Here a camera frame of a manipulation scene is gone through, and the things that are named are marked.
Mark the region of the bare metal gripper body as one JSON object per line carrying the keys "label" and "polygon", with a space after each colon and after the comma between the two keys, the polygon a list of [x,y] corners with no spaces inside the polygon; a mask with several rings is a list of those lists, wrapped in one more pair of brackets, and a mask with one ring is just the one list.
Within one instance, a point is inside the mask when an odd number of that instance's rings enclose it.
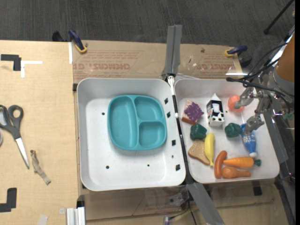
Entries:
{"label": "bare metal gripper body", "polygon": [[266,89],[257,89],[267,95],[263,99],[264,112],[268,112],[271,117],[293,116],[293,95],[291,89],[283,88],[275,78],[258,78],[259,84]]}

